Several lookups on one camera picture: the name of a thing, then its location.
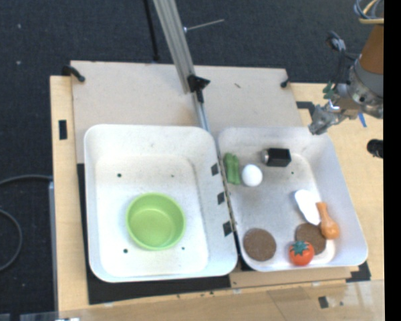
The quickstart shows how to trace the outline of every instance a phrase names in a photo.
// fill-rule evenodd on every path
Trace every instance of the green plate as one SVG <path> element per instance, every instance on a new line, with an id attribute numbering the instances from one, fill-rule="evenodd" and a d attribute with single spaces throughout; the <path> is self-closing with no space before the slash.
<path id="1" fill-rule="evenodd" d="M 126 228 L 139 246 L 151 250 L 168 249 L 184 235 L 186 218 L 173 198 L 162 193 L 146 193 L 129 204 Z"/>

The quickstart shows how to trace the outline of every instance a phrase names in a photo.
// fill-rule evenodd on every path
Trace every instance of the red tomato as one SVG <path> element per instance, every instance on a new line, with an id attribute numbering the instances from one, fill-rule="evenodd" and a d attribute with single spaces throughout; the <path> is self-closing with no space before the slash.
<path id="1" fill-rule="evenodd" d="M 289 247 L 289 258 L 295 265 L 307 265 L 314 255 L 312 244 L 307 241 L 296 241 Z"/>

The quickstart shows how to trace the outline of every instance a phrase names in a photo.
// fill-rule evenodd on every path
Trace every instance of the white ball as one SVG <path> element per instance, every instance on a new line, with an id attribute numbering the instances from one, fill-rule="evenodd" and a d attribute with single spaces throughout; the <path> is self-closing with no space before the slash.
<path id="1" fill-rule="evenodd" d="M 263 173 L 260 168 L 254 164 L 246 165 L 242 170 L 242 181 L 248 187 L 256 187 L 263 180 Z"/>

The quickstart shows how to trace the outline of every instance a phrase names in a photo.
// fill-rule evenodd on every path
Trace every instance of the brown cookie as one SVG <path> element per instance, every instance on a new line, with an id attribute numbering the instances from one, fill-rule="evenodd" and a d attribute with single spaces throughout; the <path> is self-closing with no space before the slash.
<path id="1" fill-rule="evenodd" d="M 297 227 L 295 240 L 311 243 L 315 254 L 320 254 L 325 249 L 327 242 L 327 239 L 321 233 L 321 228 L 311 223 L 302 223 Z"/>
<path id="2" fill-rule="evenodd" d="M 275 255 L 276 241 L 268 231 L 252 228 L 243 237 L 243 247 L 251 258 L 265 261 Z"/>

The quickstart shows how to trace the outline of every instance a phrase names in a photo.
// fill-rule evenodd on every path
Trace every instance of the dark floor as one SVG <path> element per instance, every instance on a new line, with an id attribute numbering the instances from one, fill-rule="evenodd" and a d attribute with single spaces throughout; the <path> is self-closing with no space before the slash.
<path id="1" fill-rule="evenodd" d="M 285 68 L 293 82 L 326 82 L 337 58 L 329 30 L 359 53 L 371 28 L 355 0 L 176 0 L 195 64 Z M 170 55 L 150 0 L 161 63 Z M 70 60 L 151 62 L 142 0 L 0 0 L 0 180 L 52 174 L 49 77 Z M 53 310 L 47 182 L 0 186 L 0 208 L 23 230 L 17 261 L 0 272 L 0 314 Z M 17 246 L 0 216 L 0 264 Z"/>

